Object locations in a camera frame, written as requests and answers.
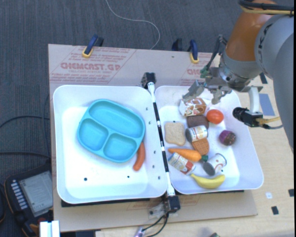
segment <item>tomato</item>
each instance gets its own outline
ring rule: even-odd
[[[223,114],[220,110],[211,109],[207,112],[206,118],[209,122],[213,124],[219,124],[223,121]]]

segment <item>orange carrot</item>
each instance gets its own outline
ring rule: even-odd
[[[136,159],[136,162],[134,163],[133,170],[135,170],[135,171],[140,170],[140,168],[142,167],[142,165],[144,163],[145,157],[146,157],[145,146],[144,146],[144,143],[141,142],[141,144],[137,150],[137,159]]]
[[[178,153],[182,157],[184,157],[187,160],[190,161],[199,161],[202,158],[202,155],[193,149],[187,149],[187,148],[168,148],[168,151],[170,153]]]

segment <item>dark gray surface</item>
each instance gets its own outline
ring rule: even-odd
[[[273,0],[294,5],[294,0]],[[183,49],[197,42],[200,52],[212,52],[218,34],[228,39],[241,9],[237,0],[108,0],[120,16],[148,20],[160,30],[154,49],[171,50],[177,38]],[[105,0],[0,0],[0,151],[31,151],[48,155],[49,120],[43,124],[48,96],[49,43],[87,45],[94,34],[103,46],[150,49],[158,39],[148,23],[114,16]],[[45,106],[45,116],[49,106]],[[43,164],[45,158],[0,155],[0,182],[12,174]],[[21,237],[9,209],[0,237]]]

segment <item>yellow banana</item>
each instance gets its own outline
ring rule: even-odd
[[[205,189],[214,189],[220,186],[224,180],[226,179],[225,175],[218,175],[214,178],[205,178],[201,176],[196,176],[194,174],[191,174],[191,177],[195,179],[197,184],[200,187],[203,187]]]

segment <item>tin can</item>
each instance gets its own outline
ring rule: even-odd
[[[203,169],[210,176],[215,175],[223,167],[227,165],[227,160],[222,154],[215,154],[212,158],[208,159],[207,162],[203,164]]]
[[[186,139],[192,143],[194,141],[207,138],[208,131],[206,126],[199,125],[199,126],[187,128],[185,130],[185,136],[186,136]]]
[[[194,169],[195,165],[189,160],[185,159],[178,153],[173,153],[169,158],[168,162],[177,170],[181,171],[185,175],[190,175]]]

